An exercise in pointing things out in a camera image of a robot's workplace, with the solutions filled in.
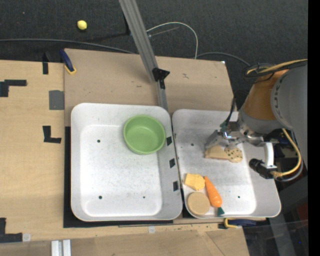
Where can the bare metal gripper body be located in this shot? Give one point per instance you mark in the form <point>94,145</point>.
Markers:
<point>241,133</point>

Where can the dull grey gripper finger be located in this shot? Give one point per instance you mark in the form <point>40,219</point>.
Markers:
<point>213,141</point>
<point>231,145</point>

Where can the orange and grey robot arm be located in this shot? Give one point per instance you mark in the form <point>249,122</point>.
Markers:
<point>260,105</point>

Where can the tan biscuit with green dots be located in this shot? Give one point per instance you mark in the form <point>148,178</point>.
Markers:
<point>235,155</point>

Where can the tan bread slice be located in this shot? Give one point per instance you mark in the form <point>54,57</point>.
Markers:
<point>216,153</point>

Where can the white plastic tray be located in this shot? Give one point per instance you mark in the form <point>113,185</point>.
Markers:
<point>112,175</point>
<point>235,185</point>

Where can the yellow ridged cracker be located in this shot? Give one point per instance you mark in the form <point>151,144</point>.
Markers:
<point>194,181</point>

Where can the orange carrot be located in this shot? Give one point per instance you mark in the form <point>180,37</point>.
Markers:
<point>213,193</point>

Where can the round tan biscuit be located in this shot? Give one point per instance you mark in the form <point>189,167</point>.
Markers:
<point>198,203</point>

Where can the green bowl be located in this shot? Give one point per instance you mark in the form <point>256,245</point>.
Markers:
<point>143,135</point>

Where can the brown cardboard board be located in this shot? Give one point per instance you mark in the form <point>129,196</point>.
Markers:
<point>112,80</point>

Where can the yellow ball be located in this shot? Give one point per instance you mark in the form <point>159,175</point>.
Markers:
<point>82,25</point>

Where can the black cylinder on white bracket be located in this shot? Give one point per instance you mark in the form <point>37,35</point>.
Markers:
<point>261,167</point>

